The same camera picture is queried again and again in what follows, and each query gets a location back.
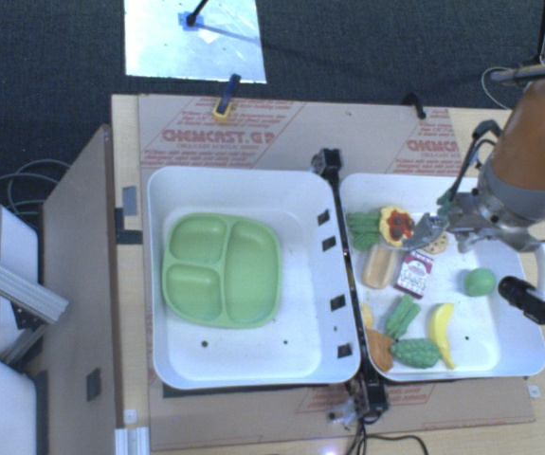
wooden table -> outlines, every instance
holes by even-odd
[[[462,154],[470,140],[470,133],[482,120],[493,118],[502,125],[508,113],[498,110],[450,109],[450,117]],[[122,207],[122,185],[139,183],[139,145],[137,97],[113,97],[113,136],[116,189],[116,206]],[[140,216],[126,217],[125,228],[141,229]],[[545,239],[545,224],[535,228],[534,234]],[[146,331],[144,311],[143,248],[135,245],[119,245],[118,254],[118,300],[120,313],[120,345],[122,348],[122,406],[137,411],[138,419],[128,428],[148,425],[148,390]],[[523,266],[528,279],[535,278],[535,260],[523,256]],[[540,396],[533,399],[536,421],[519,425],[484,428],[457,428],[433,430],[418,433],[434,454],[538,454],[545,453],[545,370],[528,380],[537,386]],[[344,453],[351,438],[320,439],[286,443],[259,444],[246,446],[223,446],[211,448],[182,449],[170,452],[156,452],[163,455],[188,454],[234,454],[272,455],[302,454],[327,455]],[[420,447],[414,442],[400,442],[400,445],[370,441],[370,452],[419,454]]]

blue and yellow clamp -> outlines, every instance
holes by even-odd
[[[238,74],[232,74],[232,76],[230,76],[230,79],[226,84],[226,89],[224,89],[224,94],[217,100],[215,106],[213,106],[213,116],[216,119],[224,120],[229,115],[230,108],[232,107],[230,100],[236,93],[236,89],[240,82],[241,77]]]

robotic hand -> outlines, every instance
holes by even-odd
[[[518,252],[534,252],[539,269],[537,288],[508,277],[500,282],[499,292],[527,317],[544,324],[545,242],[528,230],[545,221],[545,66],[539,69],[537,74],[528,69],[527,80],[535,81],[525,89],[503,131],[495,121],[476,128],[456,181],[438,200],[438,213],[424,215],[404,248],[423,247],[447,230],[455,235],[461,252],[483,239],[501,240]],[[512,71],[508,79],[518,82],[522,73]],[[483,138],[488,132],[495,135],[497,144]],[[478,150],[485,143],[494,145],[494,150],[482,165]],[[473,163],[481,168],[477,188],[458,192]]]

black carpet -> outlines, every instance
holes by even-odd
[[[267,84],[240,96],[494,107],[481,73],[537,53],[544,0],[256,0]],[[0,0],[0,175],[71,162],[116,93],[218,94],[124,74],[123,0]],[[492,87],[514,105],[518,91]]]

